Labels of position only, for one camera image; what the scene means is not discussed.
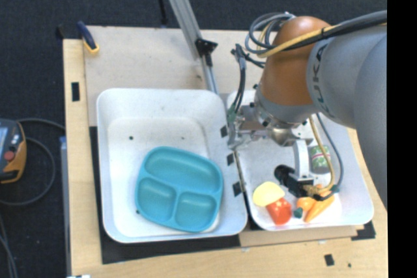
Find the yellow round toy food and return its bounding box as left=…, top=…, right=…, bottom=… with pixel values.
left=252, top=181, right=286, bottom=208

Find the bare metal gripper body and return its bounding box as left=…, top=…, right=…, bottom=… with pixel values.
left=227, top=103, right=314, bottom=150

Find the small orange toy pepper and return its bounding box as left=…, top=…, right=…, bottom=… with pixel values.
left=296, top=197, right=316, bottom=211

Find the green and white can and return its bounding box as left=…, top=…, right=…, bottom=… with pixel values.
left=308, top=145, right=332, bottom=174

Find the orange carrot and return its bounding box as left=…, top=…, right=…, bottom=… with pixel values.
left=304, top=192, right=336, bottom=223

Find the blue divided plate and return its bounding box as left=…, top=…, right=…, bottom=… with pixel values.
left=134, top=145, right=224, bottom=234

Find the white plastic tray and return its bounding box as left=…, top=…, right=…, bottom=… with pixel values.
left=96, top=87, right=249, bottom=244
left=226, top=89, right=375, bottom=232

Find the black cylinder on white bracket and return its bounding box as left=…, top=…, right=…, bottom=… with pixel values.
left=274, top=139, right=316, bottom=199

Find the pale wood board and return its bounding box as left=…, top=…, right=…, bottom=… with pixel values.
left=83, top=25, right=366, bottom=247

